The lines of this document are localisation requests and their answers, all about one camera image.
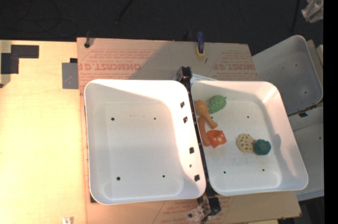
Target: toy food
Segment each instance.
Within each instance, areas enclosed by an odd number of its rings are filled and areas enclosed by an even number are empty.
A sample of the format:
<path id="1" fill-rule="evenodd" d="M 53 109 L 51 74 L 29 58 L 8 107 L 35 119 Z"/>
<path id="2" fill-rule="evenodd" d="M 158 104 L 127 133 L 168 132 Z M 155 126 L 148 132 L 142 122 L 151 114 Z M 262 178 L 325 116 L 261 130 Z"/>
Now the toy food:
<path id="1" fill-rule="evenodd" d="M 218 124 L 210 118 L 208 104 L 203 100 L 198 100 L 194 102 L 194 105 L 196 113 L 205 118 L 211 129 L 215 129 Z"/>
<path id="2" fill-rule="evenodd" d="M 254 151 L 255 140 L 250 134 L 240 134 L 237 137 L 236 145 L 239 150 L 244 153 L 251 153 Z"/>
<path id="3" fill-rule="evenodd" d="M 208 136 L 206 135 L 205 132 L 205 118 L 204 117 L 200 117 L 197 120 L 198 126 L 199 126 L 199 130 L 200 130 L 200 135 L 201 135 L 201 140 L 204 146 L 210 146 L 210 140 L 208 138 Z"/>
<path id="4" fill-rule="evenodd" d="M 267 155 L 271 150 L 271 144 L 264 139 L 257 140 L 253 145 L 253 151 L 258 155 Z"/>
<path id="5" fill-rule="evenodd" d="M 214 148 L 227 142 L 227 139 L 222 130 L 210 130 L 207 132 L 206 135 L 211 142 L 211 146 Z"/>
<path id="6" fill-rule="evenodd" d="M 215 95 L 212 97 L 208 103 L 209 114 L 213 114 L 215 112 L 223 109 L 227 104 L 226 97 L 221 95 Z"/>

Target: orange sausage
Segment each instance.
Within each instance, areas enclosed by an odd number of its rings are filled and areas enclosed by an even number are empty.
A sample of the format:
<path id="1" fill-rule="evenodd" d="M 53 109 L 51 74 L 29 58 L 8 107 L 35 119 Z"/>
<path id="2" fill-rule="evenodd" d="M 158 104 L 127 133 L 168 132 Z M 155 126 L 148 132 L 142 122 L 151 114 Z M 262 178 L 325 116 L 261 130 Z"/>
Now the orange sausage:
<path id="1" fill-rule="evenodd" d="M 200 130 L 200 135 L 201 135 L 201 139 L 202 139 L 202 143 L 204 146 L 209 146 L 211 144 L 208 136 L 206 135 L 205 132 L 205 118 L 204 117 L 200 117 L 197 121 L 198 126 L 199 126 L 199 130 Z"/>

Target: cardboard sheet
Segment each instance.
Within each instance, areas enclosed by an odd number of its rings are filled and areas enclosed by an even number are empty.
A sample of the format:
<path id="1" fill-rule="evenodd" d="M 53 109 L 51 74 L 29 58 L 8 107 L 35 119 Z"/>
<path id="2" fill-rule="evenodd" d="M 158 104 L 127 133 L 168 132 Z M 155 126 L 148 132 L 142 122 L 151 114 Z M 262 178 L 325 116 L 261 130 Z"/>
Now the cardboard sheet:
<path id="1" fill-rule="evenodd" d="M 94 79 L 152 79 L 175 77 L 182 66 L 193 74 L 218 80 L 258 80 L 248 45 L 204 43 L 205 55 L 196 55 L 195 42 L 78 38 L 78 73 L 82 117 L 87 222 L 110 224 L 186 224 L 196 200 L 142 202 L 105 206 L 93 202 L 89 190 L 87 128 L 83 90 Z M 301 210 L 294 192 L 219 197 L 222 211 L 211 224 L 230 224 L 297 217 Z"/>

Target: dark background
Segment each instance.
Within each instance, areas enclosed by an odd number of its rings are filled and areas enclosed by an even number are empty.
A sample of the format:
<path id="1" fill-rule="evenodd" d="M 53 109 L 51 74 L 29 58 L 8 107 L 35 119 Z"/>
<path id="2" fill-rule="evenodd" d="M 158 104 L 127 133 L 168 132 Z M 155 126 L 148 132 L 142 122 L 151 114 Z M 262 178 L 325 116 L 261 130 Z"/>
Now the dark background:
<path id="1" fill-rule="evenodd" d="M 0 39 L 94 38 L 246 43 L 252 55 L 294 35 L 323 44 L 323 20 L 306 22 L 306 0 L 0 0 Z"/>

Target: toy chicken drumstick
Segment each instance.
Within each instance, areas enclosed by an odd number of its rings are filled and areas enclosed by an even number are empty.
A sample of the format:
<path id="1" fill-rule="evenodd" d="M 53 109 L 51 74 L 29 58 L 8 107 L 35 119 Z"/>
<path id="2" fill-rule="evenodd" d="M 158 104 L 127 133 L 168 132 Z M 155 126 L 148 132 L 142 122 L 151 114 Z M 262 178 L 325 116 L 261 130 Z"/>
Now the toy chicken drumstick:
<path id="1" fill-rule="evenodd" d="M 194 102 L 194 105 L 196 113 L 205 118 L 211 129 L 215 129 L 218 124 L 210 118 L 208 104 L 203 100 L 198 100 Z"/>

